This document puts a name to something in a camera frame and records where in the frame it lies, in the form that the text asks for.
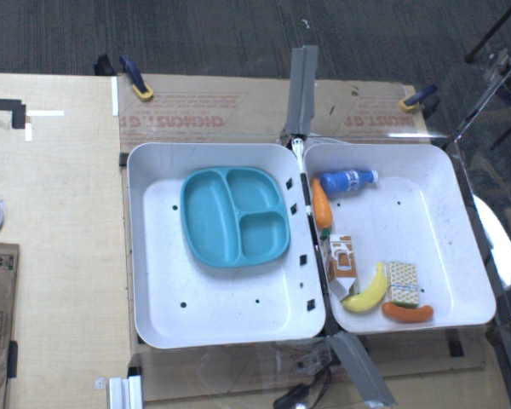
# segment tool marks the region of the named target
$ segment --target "yellow clamp pad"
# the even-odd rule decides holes
[[[418,106],[418,103],[415,103],[414,105],[412,106],[407,106],[405,104],[405,100],[407,100],[409,97],[405,97],[403,99],[401,99],[398,103],[398,106],[399,106],[399,109],[401,109],[403,112],[405,113],[408,113],[408,112],[412,112],[416,109],[416,107]]]
[[[130,85],[135,92],[136,96],[142,100],[142,101],[150,101],[153,98],[153,89],[149,87],[149,85],[144,82],[144,86],[146,86],[147,91],[145,93],[141,93],[138,88],[136,88],[136,85],[132,84]]]

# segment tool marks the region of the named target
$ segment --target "teal plastic dish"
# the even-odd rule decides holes
[[[181,221],[193,255],[212,267],[269,262],[290,243],[282,194],[272,177],[256,168],[192,173],[181,188]]]

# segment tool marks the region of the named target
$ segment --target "yellow banana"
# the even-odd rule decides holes
[[[386,294],[388,283],[384,274],[382,262],[376,265],[376,274],[367,288],[354,296],[342,301],[342,306],[351,312],[365,312],[374,308]]]

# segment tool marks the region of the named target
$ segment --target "blue bottle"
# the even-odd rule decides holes
[[[374,170],[344,170],[323,174],[320,177],[320,185],[327,195],[331,195],[359,189],[365,183],[374,183],[377,179],[378,173]]]

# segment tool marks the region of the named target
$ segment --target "orange carrot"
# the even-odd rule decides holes
[[[330,202],[328,201],[324,189],[320,185],[318,179],[313,179],[312,188],[314,221],[316,222],[316,227],[320,229],[329,228],[333,222]]]
[[[433,317],[433,308],[428,305],[420,308],[402,308],[397,304],[385,302],[382,304],[382,313],[403,323],[420,323]]]

